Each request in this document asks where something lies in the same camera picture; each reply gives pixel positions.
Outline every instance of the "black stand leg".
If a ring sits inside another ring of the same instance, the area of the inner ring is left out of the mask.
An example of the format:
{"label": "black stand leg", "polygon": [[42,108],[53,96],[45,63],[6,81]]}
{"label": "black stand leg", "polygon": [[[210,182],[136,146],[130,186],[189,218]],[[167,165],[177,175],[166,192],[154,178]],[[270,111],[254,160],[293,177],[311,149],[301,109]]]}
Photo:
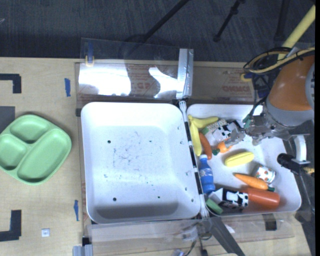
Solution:
{"label": "black stand leg", "polygon": [[219,32],[214,35],[214,37],[213,37],[213,41],[214,42],[219,42],[220,41],[221,34],[225,30],[225,28],[228,25],[229,21],[231,20],[232,16],[238,14],[239,5],[240,4],[244,4],[245,2],[246,2],[246,0],[236,0],[235,1],[234,5],[230,9],[229,15],[226,17],[226,19],[225,19],[224,23],[222,24]]}
{"label": "black stand leg", "polygon": [[211,217],[203,220],[203,225],[214,236],[228,254],[236,254],[237,256],[245,256],[240,246],[230,234],[220,217]]}
{"label": "black stand leg", "polygon": [[290,0],[282,0],[278,25],[273,38],[275,41],[283,41],[285,38],[284,30],[285,30],[286,19],[287,19],[287,14],[289,9],[289,3],[290,3]]}
{"label": "black stand leg", "polygon": [[173,15],[175,15],[183,6],[186,5],[190,0],[180,0],[162,19],[160,19],[147,33],[145,34],[138,34],[129,36],[125,42],[133,42],[138,43],[133,46],[133,48],[125,53],[125,56],[122,56],[121,59],[124,57],[129,57],[138,47],[139,44],[144,44],[148,41],[148,39],[157,32]]}
{"label": "black stand leg", "polygon": [[163,24],[165,24],[173,15],[175,15],[186,3],[190,0],[181,0],[179,1],[161,20],[159,20],[153,28],[151,28],[143,37],[142,42],[145,43],[158,29],[160,29]]}

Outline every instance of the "toy banana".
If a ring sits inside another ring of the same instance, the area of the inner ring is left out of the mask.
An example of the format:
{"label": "toy banana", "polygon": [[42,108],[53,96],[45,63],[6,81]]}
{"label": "toy banana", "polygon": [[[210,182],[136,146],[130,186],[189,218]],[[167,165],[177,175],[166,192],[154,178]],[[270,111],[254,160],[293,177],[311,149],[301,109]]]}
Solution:
{"label": "toy banana", "polygon": [[251,162],[254,157],[254,153],[246,151],[229,156],[226,160],[224,160],[224,164],[228,167],[244,165]]}
{"label": "toy banana", "polygon": [[198,128],[193,122],[190,124],[190,134],[191,134],[194,153],[197,157],[199,157],[202,153],[202,147],[201,147]]}
{"label": "toy banana", "polygon": [[188,115],[188,119],[189,119],[190,123],[194,123],[195,127],[197,127],[198,129],[203,129],[203,128],[207,127],[208,125],[211,125],[219,120],[219,118],[216,116],[211,116],[211,117],[200,119],[200,118],[193,117],[190,114]]}

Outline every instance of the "green plate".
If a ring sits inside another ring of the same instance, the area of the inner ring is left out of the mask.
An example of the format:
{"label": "green plate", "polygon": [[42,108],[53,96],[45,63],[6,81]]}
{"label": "green plate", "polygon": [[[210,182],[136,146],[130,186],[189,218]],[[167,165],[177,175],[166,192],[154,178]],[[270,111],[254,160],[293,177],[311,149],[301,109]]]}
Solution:
{"label": "green plate", "polygon": [[47,181],[71,150],[61,128],[33,114],[20,116],[0,134],[0,169],[29,185]]}

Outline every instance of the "blue tape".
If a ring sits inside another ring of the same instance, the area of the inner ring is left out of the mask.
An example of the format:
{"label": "blue tape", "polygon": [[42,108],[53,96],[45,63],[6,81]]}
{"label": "blue tape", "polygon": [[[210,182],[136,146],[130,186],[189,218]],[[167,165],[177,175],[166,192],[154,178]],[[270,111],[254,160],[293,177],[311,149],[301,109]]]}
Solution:
{"label": "blue tape", "polygon": [[76,221],[79,221],[79,206],[78,206],[78,200],[74,200],[74,205],[73,205]]}
{"label": "blue tape", "polygon": [[70,90],[71,90],[71,86],[70,86],[70,80],[68,78],[64,79],[64,88],[65,88],[65,93],[67,97],[70,97]]}
{"label": "blue tape", "polygon": [[246,73],[243,77],[245,79],[252,79],[252,76],[253,76],[253,73],[249,72],[249,73]]}
{"label": "blue tape", "polygon": [[88,63],[89,64],[93,63],[93,61],[94,61],[93,56],[94,56],[94,47],[92,45],[92,42],[89,41],[88,42]]}

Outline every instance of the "bottle cap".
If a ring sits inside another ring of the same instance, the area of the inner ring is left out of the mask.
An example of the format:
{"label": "bottle cap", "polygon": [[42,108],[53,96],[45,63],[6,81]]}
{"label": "bottle cap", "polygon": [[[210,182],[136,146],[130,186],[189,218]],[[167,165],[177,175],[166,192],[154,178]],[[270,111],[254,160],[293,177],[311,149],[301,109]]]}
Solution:
{"label": "bottle cap", "polygon": [[208,156],[206,154],[201,154],[199,156],[199,159],[208,159]]}
{"label": "bottle cap", "polygon": [[268,191],[271,191],[271,192],[274,192],[275,191],[275,188],[274,187],[271,187],[271,186],[268,186]]}
{"label": "bottle cap", "polygon": [[218,155],[219,152],[220,152],[220,149],[219,149],[219,148],[212,150],[212,154],[213,154],[214,156]]}

